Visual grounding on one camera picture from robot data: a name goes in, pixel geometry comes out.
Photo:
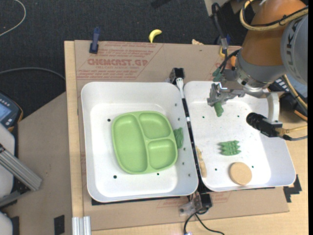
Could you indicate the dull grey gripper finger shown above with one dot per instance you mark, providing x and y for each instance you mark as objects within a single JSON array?
[
  {"x": 222, "y": 100},
  {"x": 213, "y": 94}
]

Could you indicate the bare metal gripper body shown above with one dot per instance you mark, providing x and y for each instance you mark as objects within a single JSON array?
[{"x": 234, "y": 87}]

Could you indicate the green toy vegetable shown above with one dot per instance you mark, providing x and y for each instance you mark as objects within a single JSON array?
[{"x": 219, "y": 109}]

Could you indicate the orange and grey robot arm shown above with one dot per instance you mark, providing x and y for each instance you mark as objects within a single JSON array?
[{"x": 264, "y": 45}]

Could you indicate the thin black and white rod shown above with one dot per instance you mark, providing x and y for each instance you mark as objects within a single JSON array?
[{"x": 187, "y": 116}]

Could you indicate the green toy pea pods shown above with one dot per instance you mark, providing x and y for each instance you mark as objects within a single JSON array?
[{"x": 229, "y": 148}]

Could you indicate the green toy lettuce leaf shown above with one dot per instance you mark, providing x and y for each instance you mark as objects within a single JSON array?
[{"x": 179, "y": 137}]

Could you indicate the small tan toy food piece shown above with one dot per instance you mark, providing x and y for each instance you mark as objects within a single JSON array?
[{"x": 196, "y": 42}]

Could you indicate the beige toy bread piece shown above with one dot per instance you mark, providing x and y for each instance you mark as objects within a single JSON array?
[{"x": 202, "y": 164}]

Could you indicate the white plastic tray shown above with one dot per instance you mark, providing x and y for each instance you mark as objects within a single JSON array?
[
  {"x": 264, "y": 155},
  {"x": 102, "y": 143}
]

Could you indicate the brown cardboard board, red print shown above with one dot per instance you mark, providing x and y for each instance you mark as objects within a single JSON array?
[{"x": 151, "y": 60}]

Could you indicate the round tan biscuit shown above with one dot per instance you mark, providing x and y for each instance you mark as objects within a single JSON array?
[{"x": 240, "y": 173}]

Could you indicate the yellow banana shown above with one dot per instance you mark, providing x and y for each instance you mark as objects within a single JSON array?
[{"x": 153, "y": 34}]

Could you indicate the green divided plate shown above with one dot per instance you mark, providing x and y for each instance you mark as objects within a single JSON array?
[{"x": 129, "y": 141}]

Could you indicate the black cylinder on white bracket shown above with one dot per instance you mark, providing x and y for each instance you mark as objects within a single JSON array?
[{"x": 262, "y": 125}]

